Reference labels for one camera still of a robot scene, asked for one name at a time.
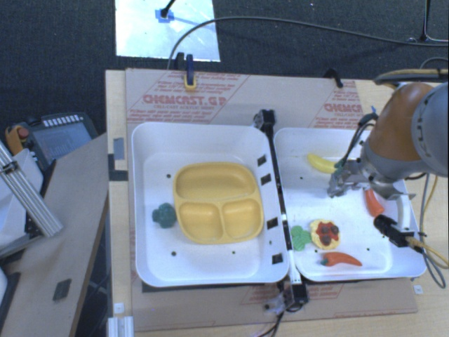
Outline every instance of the yellow plate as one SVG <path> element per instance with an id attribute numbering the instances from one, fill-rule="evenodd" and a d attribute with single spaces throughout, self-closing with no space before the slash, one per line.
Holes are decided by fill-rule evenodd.
<path id="1" fill-rule="evenodd" d="M 175 176 L 173 195 L 181 230 L 199 244 L 247 241 L 262 230 L 259 187 L 240 164 L 187 165 Z"/>

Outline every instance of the dark green broccoli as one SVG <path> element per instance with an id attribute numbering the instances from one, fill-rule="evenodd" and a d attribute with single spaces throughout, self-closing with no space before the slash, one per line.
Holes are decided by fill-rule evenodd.
<path id="1" fill-rule="evenodd" d="M 176 212 L 169 203 L 165 203 L 153 211 L 152 218 L 153 221 L 160 224 L 162 228 L 170 228 L 176 222 Z"/>

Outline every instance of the yellow banana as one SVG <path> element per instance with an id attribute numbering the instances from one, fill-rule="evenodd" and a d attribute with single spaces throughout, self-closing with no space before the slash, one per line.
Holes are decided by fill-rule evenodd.
<path id="1" fill-rule="evenodd" d="M 335 172 L 335 162 L 329 161 L 320 157 L 316 154 L 307 154 L 307 160 L 312 165 L 312 167 L 316 168 L 318 171 L 324 173 L 334 173 Z"/>

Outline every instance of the dark background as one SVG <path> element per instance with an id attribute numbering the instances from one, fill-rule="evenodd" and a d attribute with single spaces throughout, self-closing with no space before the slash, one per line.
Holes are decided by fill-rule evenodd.
<path id="1" fill-rule="evenodd" d="M 418 39 L 424 0 L 213 0 L 215 17 L 301 20 L 407 41 Z M 448 38 L 448 0 L 431 0 L 429 33 Z M 0 0 L 0 129 L 29 115 L 87 112 L 105 131 L 105 70 L 165 68 L 166 60 L 115 53 L 114 0 Z M 414 47 L 272 22 L 219 22 L 221 62 L 203 71 L 342 78 L 418 68 L 447 47 Z M 444 67 L 433 62 L 429 67 Z"/>

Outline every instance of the orange toy vegetable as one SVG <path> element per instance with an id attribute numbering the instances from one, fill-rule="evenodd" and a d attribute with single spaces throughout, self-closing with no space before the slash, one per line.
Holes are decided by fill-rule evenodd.
<path id="1" fill-rule="evenodd" d="M 348 263 L 349 265 L 362 266 L 362 262 L 343 252 L 327 252 L 323 256 L 321 264 L 324 266 L 334 266 L 338 263 Z"/>
<path id="2" fill-rule="evenodd" d="M 365 190 L 365 201 L 368 211 L 372 217 L 378 217 L 385 211 L 384 207 L 376 199 L 372 189 Z"/>

